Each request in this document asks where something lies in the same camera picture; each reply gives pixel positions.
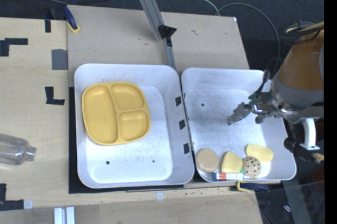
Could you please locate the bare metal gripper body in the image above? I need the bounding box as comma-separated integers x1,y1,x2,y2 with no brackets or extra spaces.
248,92,293,125

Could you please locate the white plastic tray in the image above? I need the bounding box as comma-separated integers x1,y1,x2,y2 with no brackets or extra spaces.
181,67,298,183
74,63,195,189

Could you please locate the yellow oval slice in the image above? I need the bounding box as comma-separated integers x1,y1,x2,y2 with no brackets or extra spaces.
245,144,274,162

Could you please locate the yellow wedge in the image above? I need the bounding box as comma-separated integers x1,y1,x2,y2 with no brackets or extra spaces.
221,151,244,174

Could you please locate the tan round bread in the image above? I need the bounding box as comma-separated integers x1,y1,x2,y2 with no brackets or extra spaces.
195,148,220,173

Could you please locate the tan dotted biscuit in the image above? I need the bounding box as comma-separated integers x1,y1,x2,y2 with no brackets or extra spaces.
242,155,262,179

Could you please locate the yellow divided plate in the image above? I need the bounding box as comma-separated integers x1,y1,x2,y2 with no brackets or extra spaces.
81,82,152,147

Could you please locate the pale wood board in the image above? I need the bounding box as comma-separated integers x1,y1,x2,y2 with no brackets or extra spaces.
67,4,282,192

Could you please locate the clear plastic bottle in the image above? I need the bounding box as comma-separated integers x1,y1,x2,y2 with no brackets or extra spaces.
0,133,37,166

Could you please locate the black cylinder on white bracket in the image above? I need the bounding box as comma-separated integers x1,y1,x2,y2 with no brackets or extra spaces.
283,117,325,165

